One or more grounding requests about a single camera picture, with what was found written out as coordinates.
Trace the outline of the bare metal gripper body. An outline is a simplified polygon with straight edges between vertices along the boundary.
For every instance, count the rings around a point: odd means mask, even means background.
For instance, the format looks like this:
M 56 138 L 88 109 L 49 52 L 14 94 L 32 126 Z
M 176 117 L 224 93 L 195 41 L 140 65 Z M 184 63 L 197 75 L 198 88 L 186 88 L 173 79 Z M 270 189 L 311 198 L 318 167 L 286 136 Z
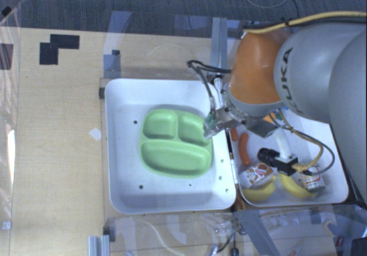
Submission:
M 216 110 L 214 129 L 217 132 L 222 130 L 228 131 L 246 123 L 247 115 L 239 112 L 235 108 L 222 107 Z

